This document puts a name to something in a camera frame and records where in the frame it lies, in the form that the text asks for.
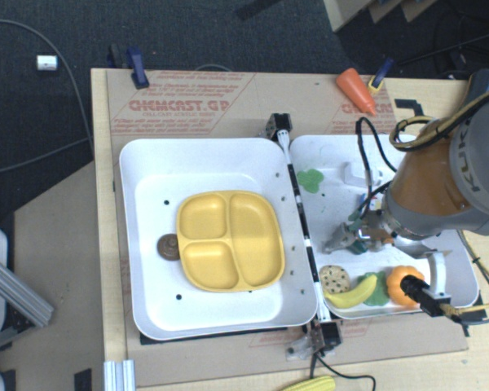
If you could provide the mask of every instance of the cookie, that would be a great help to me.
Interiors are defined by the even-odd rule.
[[[179,260],[178,236],[174,233],[163,235],[157,241],[158,253],[167,261]]]
[[[320,284],[330,294],[346,292],[350,289],[350,276],[339,265],[326,265],[319,271]]]

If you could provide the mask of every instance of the dark carpet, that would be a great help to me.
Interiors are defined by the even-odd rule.
[[[338,33],[323,0],[0,0],[0,19],[27,24],[68,61],[91,123],[90,69],[108,47],[138,46],[147,69],[220,64],[243,72],[375,73],[397,61],[489,33],[489,0],[439,0],[408,23],[400,8],[378,24],[367,11]],[[0,24],[0,219],[92,160],[87,142],[9,169],[86,138],[64,68],[39,72],[52,54],[35,34]],[[395,66],[389,77],[466,78],[489,68],[489,37]]]

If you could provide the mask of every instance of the cardboard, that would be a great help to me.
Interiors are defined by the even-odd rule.
[[[49,326],[0,351],[0,372],[14,371],[19,391],[74,389],[88,372],[103,388],[95,197],[91,163],[15,211],[15,274],[55,308]]]
[[[118,164],[121,149],[137,138],[259,136],[274,112],[290,114],[292,138],[353,134],[360,112],[338,89],[335,78],[319,74],[151,71],[150,87],[136,90],[130,71],[107,71],[127,349],[135,362],[139,387],[301,369],[309,367],[309,360],[286,354],[286,347],[303,336],[300,327],[142,344],[131,310]],[[368,82],[369,77],[362,78]],[[389,133],[396,120],[384,87],[375,101],[377,116],[370,120],[380,133]],[[467,349],[459,326],[425,314],[337,323],[343,343],[326,358],[333,365]]]

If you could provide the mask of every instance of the table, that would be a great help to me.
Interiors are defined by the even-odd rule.
[[[275,81],[275,74],[270,79]],[[112,190],[113,167],[108,112],[107,70],[91,71],[95,129],[95,170],[98,197],[99,254],[101,268],[102,306],[104,319],[104,358],[106,361],[127,359],[126,326],[121,290],[120,245],[117,237],[117,212]],[[396,116],[410,116],[398,109],[394,99],[419,100],[425,114],[446,116],[461,101],[465,81],[386,79],[385,86]],[[471,235],[477,251],[489,267],[489,237]],[[484,302],[489,301],[482,277],[477,274]],[[343,365],[338,369],[347,375],[368,373],[377,378],[380,389],[489,389],[489,324],[469,331],[469,349],[455,354],[435,354],[415,358],[391,359]],[[147,390],[224,390],[282,389],[288,384],[307,379],[309,371],[294,370],[254,376],[203,380],[183,384],[146,387]],[[324,368],[316,371],[325,375]],[[337,389],[370,389],[369,381],[337,379]]]

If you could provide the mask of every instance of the orange bottle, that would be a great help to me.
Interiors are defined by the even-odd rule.
[[[369,94],[368,87],[364,84],[356,69],[348,68],[337,77],[336,83],[362,113],[377,115],[375,100]]]

